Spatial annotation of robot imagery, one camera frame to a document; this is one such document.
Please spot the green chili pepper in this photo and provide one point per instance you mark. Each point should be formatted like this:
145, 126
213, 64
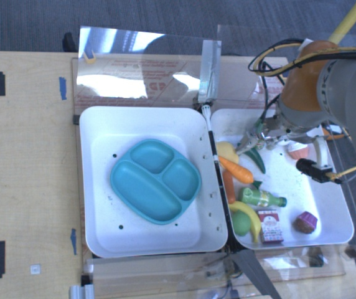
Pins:
257, 160

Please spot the white plastic tray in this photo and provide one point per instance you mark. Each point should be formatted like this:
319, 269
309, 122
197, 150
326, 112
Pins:
302, 192
103, 198

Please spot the orange sausage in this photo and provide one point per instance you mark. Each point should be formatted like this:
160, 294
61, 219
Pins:
229, 187

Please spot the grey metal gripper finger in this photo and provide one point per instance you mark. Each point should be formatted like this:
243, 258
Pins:
247, 146
243, 141

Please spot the green round fruit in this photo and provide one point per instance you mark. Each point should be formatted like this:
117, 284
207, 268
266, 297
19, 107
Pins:
240, 224

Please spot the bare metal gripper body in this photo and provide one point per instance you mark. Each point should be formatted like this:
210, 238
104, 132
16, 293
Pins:
273, 131

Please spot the green bottle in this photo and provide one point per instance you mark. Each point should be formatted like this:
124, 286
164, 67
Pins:
259, 197

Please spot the orange carrot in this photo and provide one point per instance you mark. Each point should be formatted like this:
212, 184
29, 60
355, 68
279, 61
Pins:
238, 171

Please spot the black cylinder on white bracket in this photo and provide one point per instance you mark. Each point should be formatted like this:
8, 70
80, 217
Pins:
313, 169

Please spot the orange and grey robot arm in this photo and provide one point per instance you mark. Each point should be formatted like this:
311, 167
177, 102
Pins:
336, 92

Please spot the pink and white cupcake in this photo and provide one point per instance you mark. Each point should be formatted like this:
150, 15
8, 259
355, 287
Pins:
298, 151

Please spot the blue divided plate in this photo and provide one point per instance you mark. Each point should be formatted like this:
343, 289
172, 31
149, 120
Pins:
153, 185

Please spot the purple and brown cupcake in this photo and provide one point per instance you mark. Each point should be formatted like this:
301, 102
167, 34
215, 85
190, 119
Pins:
305, 223

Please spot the yellow banana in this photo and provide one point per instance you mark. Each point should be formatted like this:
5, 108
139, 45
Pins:
252, 218

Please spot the red and white carton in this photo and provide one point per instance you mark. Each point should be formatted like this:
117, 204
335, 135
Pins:
270, 227

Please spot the yellow toy pepper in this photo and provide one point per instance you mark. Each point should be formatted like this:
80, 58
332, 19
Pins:
226, 151

